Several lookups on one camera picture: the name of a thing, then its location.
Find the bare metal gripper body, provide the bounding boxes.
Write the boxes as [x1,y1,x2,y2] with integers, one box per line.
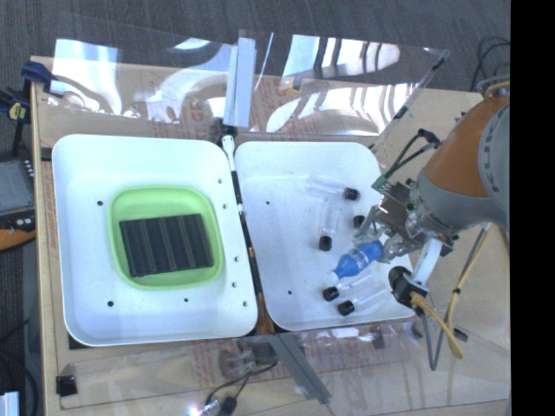
[377,181,436,241]

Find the clear bottle with blue label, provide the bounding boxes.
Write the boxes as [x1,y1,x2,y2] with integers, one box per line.
[325,238,388,288]

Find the white plastic tray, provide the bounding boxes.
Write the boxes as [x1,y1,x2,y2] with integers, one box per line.
[233,140,418,334]
[51,133,259,348]

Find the brown cardboard board red print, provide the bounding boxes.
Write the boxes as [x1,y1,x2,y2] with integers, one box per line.
[29,55,512,412]

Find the thin black and white rod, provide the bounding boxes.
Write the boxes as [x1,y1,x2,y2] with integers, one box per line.
[220,133,277,335]

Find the black ribbed rectangular block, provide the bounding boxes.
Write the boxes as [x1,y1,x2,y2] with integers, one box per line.
[118,212,215,278]

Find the green bowl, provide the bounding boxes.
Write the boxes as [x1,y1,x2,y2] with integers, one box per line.
[108,185,225,291]

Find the black cylinder on white bracket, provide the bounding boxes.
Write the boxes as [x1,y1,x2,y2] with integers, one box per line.
[387,236,454,310]

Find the black block with thin wires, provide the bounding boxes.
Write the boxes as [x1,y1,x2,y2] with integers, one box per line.
[247,335,279,365]

